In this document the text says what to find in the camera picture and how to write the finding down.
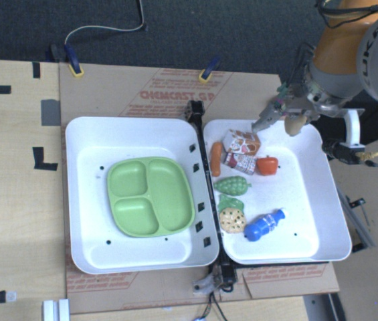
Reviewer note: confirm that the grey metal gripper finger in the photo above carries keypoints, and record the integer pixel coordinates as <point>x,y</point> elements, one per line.
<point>292,125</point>
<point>266,117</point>

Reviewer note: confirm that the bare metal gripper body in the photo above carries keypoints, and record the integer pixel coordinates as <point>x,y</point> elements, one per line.
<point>304,103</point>

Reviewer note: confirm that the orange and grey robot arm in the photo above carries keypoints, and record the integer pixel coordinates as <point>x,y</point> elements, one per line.
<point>339,52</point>

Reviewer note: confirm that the white and orange carton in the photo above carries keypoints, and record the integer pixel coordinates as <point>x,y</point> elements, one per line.
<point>242,142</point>

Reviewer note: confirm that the white and dark red carton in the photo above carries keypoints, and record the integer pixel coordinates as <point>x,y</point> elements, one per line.
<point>240,164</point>

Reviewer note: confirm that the orange sausage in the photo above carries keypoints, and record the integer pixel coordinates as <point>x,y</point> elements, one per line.
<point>216,159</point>

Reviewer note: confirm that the green grapes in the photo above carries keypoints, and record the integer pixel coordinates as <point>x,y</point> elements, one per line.
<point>232,185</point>

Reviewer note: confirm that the white plastic tray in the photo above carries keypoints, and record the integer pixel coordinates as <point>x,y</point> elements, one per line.
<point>85,212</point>
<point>282,206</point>

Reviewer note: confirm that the thin black rod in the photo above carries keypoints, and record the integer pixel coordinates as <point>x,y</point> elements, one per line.
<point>209,179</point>

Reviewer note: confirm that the blue bottle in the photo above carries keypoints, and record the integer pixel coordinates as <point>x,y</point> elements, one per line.
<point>260,227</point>

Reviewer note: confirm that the green divided plate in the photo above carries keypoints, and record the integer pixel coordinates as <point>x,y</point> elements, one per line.
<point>165,192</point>

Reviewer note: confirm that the brown cardboard board red print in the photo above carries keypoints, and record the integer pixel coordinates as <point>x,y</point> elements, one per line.
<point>115,92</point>

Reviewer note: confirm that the black cylinder on white bracket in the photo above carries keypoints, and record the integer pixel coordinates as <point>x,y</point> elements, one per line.
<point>341,150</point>

